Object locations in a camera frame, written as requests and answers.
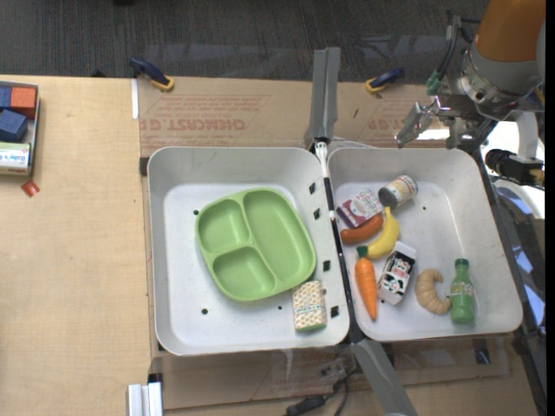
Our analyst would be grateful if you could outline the brown cardboard board red print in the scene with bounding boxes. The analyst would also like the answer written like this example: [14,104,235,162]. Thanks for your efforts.
[137,75,513,411]

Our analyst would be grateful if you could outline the black cylinder on white bracket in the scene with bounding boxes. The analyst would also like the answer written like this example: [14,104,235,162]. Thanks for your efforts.
[484,110,546,187]

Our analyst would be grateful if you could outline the green bottle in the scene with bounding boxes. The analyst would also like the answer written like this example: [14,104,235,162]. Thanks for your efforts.
[448,257,477,326]

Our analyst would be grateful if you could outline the green divided plate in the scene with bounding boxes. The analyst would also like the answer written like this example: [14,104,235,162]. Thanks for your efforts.
[194,187,318,303]

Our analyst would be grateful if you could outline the beige toy croissant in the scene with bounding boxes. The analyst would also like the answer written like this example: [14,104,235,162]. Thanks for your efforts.
[414,268,453,316]

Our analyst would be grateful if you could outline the orange carrot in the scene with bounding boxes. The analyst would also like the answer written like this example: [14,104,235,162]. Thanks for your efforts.
[354,245,380,322]

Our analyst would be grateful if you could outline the large blue cube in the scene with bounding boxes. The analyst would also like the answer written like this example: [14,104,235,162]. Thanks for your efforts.
[0,107,29,144]

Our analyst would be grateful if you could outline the yellow patterned white carton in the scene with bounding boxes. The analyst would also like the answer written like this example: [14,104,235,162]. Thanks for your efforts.
[291,280,329,334]

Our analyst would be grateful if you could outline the white printed packet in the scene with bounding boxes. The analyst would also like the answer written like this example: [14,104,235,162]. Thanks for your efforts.
[0,141,32,175]

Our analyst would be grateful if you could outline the orange toy sausage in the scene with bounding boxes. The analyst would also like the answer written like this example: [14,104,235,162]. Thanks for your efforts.
[339,213,386,246]

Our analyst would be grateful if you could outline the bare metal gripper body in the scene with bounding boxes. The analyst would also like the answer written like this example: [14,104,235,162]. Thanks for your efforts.
[433,64,544,149]

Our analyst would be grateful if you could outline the orange cube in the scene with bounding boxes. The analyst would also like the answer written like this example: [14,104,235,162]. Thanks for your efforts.
[9,85,40,120]

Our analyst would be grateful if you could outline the pink and purple carton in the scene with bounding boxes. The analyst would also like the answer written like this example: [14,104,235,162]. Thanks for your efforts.
[336,189,386,230]

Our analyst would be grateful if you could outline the yellow banana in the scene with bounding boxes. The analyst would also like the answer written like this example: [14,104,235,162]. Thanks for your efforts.
[356,205,401,261]

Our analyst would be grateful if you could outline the white plastic tray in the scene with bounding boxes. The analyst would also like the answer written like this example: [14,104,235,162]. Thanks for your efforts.
[326,146,525,343]
[146,146,351,357]

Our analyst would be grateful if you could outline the white printed small can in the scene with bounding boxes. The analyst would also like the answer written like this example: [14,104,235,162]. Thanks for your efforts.
[377,174,420,210]

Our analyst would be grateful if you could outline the black and white milk carton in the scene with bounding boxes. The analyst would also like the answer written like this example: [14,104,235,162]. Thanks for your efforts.
[376,240,418,307]

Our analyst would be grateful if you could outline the shallow cardboard box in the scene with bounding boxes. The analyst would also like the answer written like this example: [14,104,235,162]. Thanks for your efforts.
[0,80,42,178]

